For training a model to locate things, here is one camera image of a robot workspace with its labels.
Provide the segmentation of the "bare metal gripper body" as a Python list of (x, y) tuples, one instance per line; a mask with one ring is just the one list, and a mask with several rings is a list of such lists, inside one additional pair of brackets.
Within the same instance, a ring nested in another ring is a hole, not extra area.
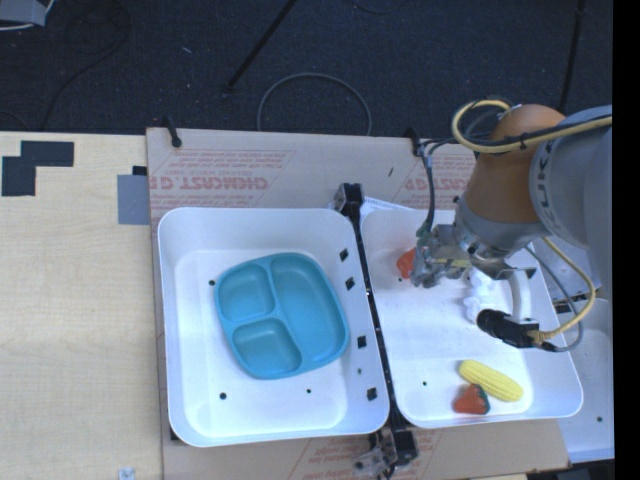
[(430, 266), (440, 266), (444, 276), (475, 268), (487, 276), (500, 276), (501, 250), (460, 223), (439, 224), (416, 232), (416, 254)]

